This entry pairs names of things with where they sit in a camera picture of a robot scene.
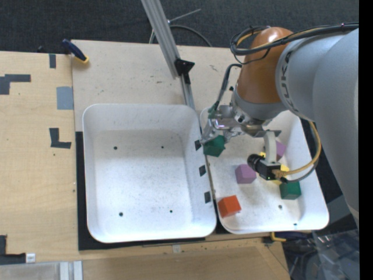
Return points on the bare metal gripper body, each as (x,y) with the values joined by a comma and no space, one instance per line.
(233,121)

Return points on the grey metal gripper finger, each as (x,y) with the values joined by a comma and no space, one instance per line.
(209,133)
(228,137)

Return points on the green cube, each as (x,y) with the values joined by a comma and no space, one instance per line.
(290,190)
(214,149)

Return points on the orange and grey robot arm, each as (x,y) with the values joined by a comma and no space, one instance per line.
(317,77)

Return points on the purple cube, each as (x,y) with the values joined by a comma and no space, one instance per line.
(281,150)
(244,174)

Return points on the orange cube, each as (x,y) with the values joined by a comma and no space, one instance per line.
(229,206)

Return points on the white plastic tray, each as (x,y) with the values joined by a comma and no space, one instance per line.
(140,174)
(262,209)

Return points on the pale wood board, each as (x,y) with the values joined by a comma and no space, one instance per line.
(125,74)

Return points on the black cylinder on white bracket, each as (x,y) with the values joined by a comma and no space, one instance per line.
(263,168)

